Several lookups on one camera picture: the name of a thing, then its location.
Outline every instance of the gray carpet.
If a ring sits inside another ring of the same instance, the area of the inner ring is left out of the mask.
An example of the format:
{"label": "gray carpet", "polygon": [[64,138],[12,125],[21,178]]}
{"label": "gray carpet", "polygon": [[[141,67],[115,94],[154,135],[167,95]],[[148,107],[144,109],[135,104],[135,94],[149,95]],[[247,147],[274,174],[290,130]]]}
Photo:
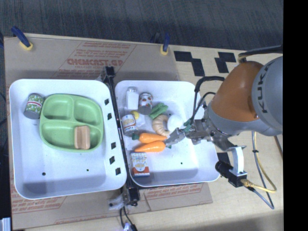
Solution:
{"label": "gray carpet", "polygon": [[[168,32],[174,45],[251,50],[282,44],[283,0],[0,0],[1,33],[12,36],[12,26],[27,33],[136,42],[149,42],[156,32],[163,41]],[[5,95],[2,50],[0,92]],[[0,99],[0,121],[5,114]],[[0,133],[2,147],[5,123]]]}

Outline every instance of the white egg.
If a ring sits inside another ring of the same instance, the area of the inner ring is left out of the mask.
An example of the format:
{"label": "white egg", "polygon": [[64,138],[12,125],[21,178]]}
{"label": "white egg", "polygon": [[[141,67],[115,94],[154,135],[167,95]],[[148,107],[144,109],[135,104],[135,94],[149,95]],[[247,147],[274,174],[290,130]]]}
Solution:
{"label": "white egg", "polygon": [[176,128],[180,128],[183,125],[183,120],[179,115],[171,115],[167,121],[167,128],[170,132],[173,132]]}

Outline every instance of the table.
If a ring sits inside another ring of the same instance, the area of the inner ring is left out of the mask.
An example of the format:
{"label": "table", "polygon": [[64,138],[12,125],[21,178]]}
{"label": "table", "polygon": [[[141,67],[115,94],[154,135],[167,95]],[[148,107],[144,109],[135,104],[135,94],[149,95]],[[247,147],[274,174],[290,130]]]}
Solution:
{"label": "table", "polygon": [[[44,49],[48,52],[42,56],[41,59],[35,56],[35,51],[26,52],[22,48],[18,47],[18,39],[7,38],[5,39],[6,51],[6,84],[7,90],[9,85],[19,78],[66,78],[71,76],[80,77],[84,72],[74,71],[75,75],[69,75],[68,59],[81,58],[82,48],[79,46],[72,46],[70,50],[71,55],[58,57],[62,52],[66,51],[70,47],[71,40],[86,41],[88,44],[98,44],[112,46],[123,45],[124,48],[119,50],[117,48],[113,53],[107,51],[99,51],[98,54],[101,57],[109,57],[109,62],[106,64],[117,65],[122,68],[122,73],[119,72],[120,77],[134,77],[141,78],[138,74],[138,66],[142,69],[145,64],[151,65],[152,73],[149,78],[162,78],[163,80],[181,80],[188,81],[196,84],[197,80],[205,74],[206,76],[222,76],[226,77],[228,73],[237,65],[237,55],[243,51],[234,51],[226,49],[212,49],[212,48],[198,48],[198,47],[186,47],[170,45],[167,56],[161,56],[159,53],[159,45],[136,43],[136,42],[119,42],[112,40],[95,40],[95,39],[83,39],[83,38],[69,38],[59,36],[45,36],[45,35],[32,35],[26,34],[26,36],[35,42],[37,51]],[[59,48],[53,45],[54,42],[61,42]],[[12,46],[17,51],[14,53],[9,51],[9,47]],[[280,56],[279,54],[266,54],[250,56],[247,59],[257,61],[262,64],[269,62],[270,60]],[[20,64],[24,63],[27,68],[24,68]],[[131,67],[137,67],[136,71],[131,74]],[[92,71],[92,75],[88,74],[87,78],[94,79],[99,73],[100,69]],[[204,83],[201,86],[200,94],[203,95],[207,91],[216,91],[220,86],[220,82]],[[8,125],[10,127],[10,119],[8,116]],[[279,136],[278,141],[282,145],[282,136]],[[248,179],[256,184],[261,184],[257,168],[254,161],[254,155],[252,153],[252,139],[250,132],[243,132],[239,136],[232,137],[231,142],[234,144],[246,145],[243,150],[244,153],[244,169],[248,173]],[[138,213],[138,210],[130,209],[129,217],[133,223],[136,224],[138,230],[283,230],[283,159],[282,148],[277,144],[274,137],[266,137],[257,135],[257,149],[259,150],[259,157],[263,167],[267,174],[277,187],[277,192],[271,194],[272,201],[275,205],[275,209],[271,210],[256,194],[248,191],[246,188],[234,188],[231,186],[227,179],[219,178],[218,180],[204,184],[203,192],[201,192],[197,198],[200,197],[200,201],[194,202],[185,207],[174,206],[171,209],[149,211],[149,209],[143,210]],[[9,148],[10,159],[12,160],[12,148]],[[11,179],[13,186],[13,168],[11,163]],[[16,195],[16,192],[11,191],[12,196]],[[106,198],[113,198],[118,195],[118,192],[106,192]],[[29,213],[23,213],[20,211],[22,207],[27,207],[27,201],[21,201],[20,198],[16,198],[17,202],[12,201],[13,209],[13,228],[14,229],[26,229],[28,231],[48,231],[48,230],[123,230],[120,224],[120,218],[117,212],[111,212],[106,215],[88,215],[89,218],[66,218],[59,225],[53,225],[56,222],[50,223],[48,221],[52,218],[49,213],[56,213],[57,208],[60,207],[64,201],[69,202],[69,208],[66,211],[77,211],[87,203],[94,203],[95,198],[99,198],[99,195],[85,195],[82,198],[57,198],[53,199],[53,202],[48,203],[50,209],[42,211],[31,211]],[[34,226],[32,221],[35,218],[41,219],[40,226]]]}

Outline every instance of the yellow clamp tip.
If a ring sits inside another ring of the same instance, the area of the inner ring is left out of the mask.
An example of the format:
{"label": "yellow clamp tip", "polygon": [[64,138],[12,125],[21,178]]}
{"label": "yellow clamp tip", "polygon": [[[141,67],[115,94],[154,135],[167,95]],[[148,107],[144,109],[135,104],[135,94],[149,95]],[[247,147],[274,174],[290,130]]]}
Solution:
{"label": "yellow clamp tip", "polygon": [[31,42],[29,42],[29,43],[30,43],[30,46],[27,47],[27,46],[24,45],[21,41],[19,42],[19,44],[20,44],[26,51],[30,51],[30,50],[32,50],[32,48],[33,48],[33,44],[32,44]]}
{"label": "yellow clamp tip", "polygon": [[161,54],[167,55],[167,54],[168,54],[168,50],[169,50],[169,47],[167,48],[167,51],[164,51],[164,45],[161,45],[161,46],[160,46],[160,53],[161,53]]}

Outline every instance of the green can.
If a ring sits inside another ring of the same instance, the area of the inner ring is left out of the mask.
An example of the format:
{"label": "green can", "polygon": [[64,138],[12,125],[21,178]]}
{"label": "green can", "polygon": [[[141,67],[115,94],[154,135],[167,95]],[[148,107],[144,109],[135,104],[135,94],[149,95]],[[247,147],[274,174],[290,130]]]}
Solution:
{"label": "green can", "polygon": [[43,102],[44,98],[41,97],[40,95],[36,93],[30,94],[28,97],[24,115],[30,119],[39,119]]}

